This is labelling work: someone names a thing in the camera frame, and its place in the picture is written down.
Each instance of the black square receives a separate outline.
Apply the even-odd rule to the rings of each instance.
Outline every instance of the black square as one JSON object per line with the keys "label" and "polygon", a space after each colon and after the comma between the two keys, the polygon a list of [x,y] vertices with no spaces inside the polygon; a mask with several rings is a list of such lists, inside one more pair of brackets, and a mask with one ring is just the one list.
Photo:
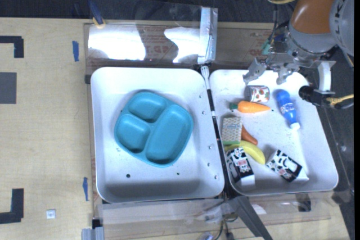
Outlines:
{"label": "black square", "polygon": [[0,104],[16,104],[16,73],[0,72]]}

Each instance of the blue divided plate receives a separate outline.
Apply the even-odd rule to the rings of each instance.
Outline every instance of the blue divided plate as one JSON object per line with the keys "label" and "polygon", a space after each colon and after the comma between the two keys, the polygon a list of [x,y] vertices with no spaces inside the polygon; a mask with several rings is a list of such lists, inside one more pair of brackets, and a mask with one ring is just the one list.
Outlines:
{"label": "blue divided plate", "polygon": [[153,92],[135,94],[115,124],[117,144],[132,156],[158,167],[178,160],[194,122],[175,102]]}

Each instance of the banana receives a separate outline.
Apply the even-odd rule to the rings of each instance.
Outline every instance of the banana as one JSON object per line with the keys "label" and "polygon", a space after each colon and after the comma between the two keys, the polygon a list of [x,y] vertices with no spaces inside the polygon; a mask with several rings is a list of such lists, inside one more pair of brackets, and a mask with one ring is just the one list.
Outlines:
{"label": "banana", "polygon": [[224,147],[225,152],[235,148],[242,147],[247,155],[250,155],[256,162],[265,164],[265,155],[260,148],[248,141],[241,140],[239,144],[227,145]]}

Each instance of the carrot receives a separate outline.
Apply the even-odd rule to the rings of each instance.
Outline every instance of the carrot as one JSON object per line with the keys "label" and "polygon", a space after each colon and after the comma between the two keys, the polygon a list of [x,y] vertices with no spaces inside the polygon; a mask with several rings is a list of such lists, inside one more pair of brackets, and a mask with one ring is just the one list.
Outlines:
{"label": "carrot", "polygon": [[256,113],[270,110],[270,107],[256,102],[240,101],[238,104],[230,103],[230,109],[238,109],[242,113]]}
{"label": "carrot", "polygon": [[244,125],[242,125],[242,129],[241,129],[241,140],[245,140],[248,141],[254,145],[258,145],[258,140],[255,139],[244,127]]}

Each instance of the wooden table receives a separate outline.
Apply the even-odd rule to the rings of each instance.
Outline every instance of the wooden table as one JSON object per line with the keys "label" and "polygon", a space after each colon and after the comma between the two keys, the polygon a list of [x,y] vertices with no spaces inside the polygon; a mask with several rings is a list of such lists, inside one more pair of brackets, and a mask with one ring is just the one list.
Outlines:
{"label": "wooden table", "polygon": [[[0,44],[0,72],[17,74],[16,104],[0,105],[0,212],[10,211],[12,189],[24,189],[24,217],[19,223],[1,224],[0,239],[81,239],[82,229],[91,226],[85,23],[89,20],[0,19],[0,35],[21,36],[25,54],[14,58],[14,46]],[[237,27],[244,24],[219,23],[222,33]],[[77,62],[72,41],[79,43]],[[89,179],[88,201],[84,177]],[[52,209],[56,217],[47,219],[46,211]],[[274,239],[349,239],[339,207],[329,211],[327,220],[269,225],[267,229]],[[238,238],[252,237],[247,228],[233,232]]]}

